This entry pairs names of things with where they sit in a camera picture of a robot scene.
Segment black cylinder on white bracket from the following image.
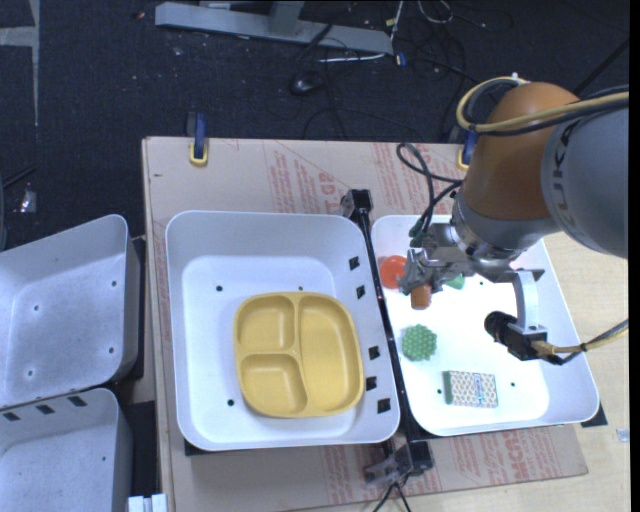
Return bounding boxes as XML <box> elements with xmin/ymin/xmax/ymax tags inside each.
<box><xmin>483</xmin><ymin>268</ymin><xmax>549</xmax><ymax>362</ymax></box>

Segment thin black rod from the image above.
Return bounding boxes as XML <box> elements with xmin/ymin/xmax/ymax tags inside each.
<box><xmin>355</xmin><ymin>209</ymin><xmax>419</xmax><ymax>451</ymax></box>

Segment white plastic tray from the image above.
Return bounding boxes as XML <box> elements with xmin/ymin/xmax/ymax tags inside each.
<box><xmin>0</xmin><ymin>214</ymin><xmax>142</xmax><ymax>409</ymax></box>
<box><xmin>0</xmin><ymin>387</ymin><xmax>134</xmax><ymax>512</ymax></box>
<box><xmin>370</xmin><ymin>214</ymin><xmax>601</xmax><ymax>438</ymax></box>
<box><xmin>164</xmin><ymin>209</ymin><xmax>402</xmax><ymax>452</ymax></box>

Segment black block with thin wires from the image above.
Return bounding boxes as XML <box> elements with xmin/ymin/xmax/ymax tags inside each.
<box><xmin>363</xmin><ymin>438</ymin><xmax>435</xmax><ymax>487</ymax></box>
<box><xmin>341</xmin><ymin>188</ymin><xmax>375</xmax><ymax>225</ymax></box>

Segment red round toy tomato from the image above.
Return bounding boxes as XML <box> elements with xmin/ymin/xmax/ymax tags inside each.
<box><xmin>378</xmin><ymin>254</ymin><xmax>409</xmax><ymax>291</ymax></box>

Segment green toy grapes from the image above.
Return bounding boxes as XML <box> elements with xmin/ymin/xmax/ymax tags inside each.
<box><xmin>401</xmin><ymin>323</ymin><xmax>439</xmax><ymax>363</ymax></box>

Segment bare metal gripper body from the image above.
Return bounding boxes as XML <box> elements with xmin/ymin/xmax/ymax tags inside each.
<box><xmin>410</xmin><ymin>221</ymin><xmax>522</xmax><ymax>281</ymax></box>

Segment yellow divided plate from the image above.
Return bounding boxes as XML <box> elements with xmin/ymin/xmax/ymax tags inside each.
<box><xmin>232</xmin><ymin>291</ymin><xmax>366</xmax><ymax>419</ymax></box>

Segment patterned green and white carton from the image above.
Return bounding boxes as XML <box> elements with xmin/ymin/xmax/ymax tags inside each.
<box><xmin>441</xmin><ymin>369</ymin><xmax>500</xmax><ymax>409</ymax></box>

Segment brown cardboard board red print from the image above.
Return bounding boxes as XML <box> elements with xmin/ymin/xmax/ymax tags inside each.
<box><xmin>141</xmin><ymin>136</ymin><xmax>590</xmax><ymax>512</ymax></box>

